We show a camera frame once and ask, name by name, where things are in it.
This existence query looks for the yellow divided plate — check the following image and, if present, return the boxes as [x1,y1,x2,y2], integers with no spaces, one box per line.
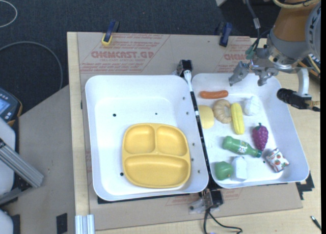
[121,122,192,189]

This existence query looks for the brown cardboard board red print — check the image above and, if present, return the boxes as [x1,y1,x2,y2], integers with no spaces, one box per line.
[76,32,304,230]

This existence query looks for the orange sausage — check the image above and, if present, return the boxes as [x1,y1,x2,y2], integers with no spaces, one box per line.
[199,90,229,99]

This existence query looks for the green bottle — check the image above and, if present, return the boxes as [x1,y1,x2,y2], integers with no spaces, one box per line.
[222,135,263,159]

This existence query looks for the yellow lemon slice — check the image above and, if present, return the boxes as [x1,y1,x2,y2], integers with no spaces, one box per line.
[198,105,215,130]

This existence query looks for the beige doughnut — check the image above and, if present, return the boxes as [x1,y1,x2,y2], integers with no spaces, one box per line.
[212,98,233,124]

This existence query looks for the strawberry print can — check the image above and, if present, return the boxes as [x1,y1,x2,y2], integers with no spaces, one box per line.
[265,147,290,173]

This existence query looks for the white garlic bulb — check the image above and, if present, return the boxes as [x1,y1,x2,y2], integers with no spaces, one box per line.
[243,96,260,116]

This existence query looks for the purple grapes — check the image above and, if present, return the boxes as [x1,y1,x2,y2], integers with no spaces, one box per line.
[252,122,269,152]

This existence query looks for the green pepper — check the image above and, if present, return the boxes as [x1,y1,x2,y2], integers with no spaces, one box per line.
[213,161,234,180]

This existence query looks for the black cylinder on white bracket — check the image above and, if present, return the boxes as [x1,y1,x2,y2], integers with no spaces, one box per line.
[276,67,313,110]

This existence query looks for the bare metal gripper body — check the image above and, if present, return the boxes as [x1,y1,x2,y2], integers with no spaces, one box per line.
[248,44,297,76]

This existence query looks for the white plastic tray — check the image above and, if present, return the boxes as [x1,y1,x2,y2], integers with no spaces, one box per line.
[85,74,210,202]
[191,72,310,189]

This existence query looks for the black block with thin wires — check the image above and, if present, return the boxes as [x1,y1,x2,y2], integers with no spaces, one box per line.
[177,59,193,76]
[188,189,225,214]

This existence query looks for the thin black and white rod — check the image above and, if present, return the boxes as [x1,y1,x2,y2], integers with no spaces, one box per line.
[183,70,212,190]

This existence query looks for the yellow corn cob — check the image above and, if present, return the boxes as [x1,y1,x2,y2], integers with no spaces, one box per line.
[230,102,246,136]

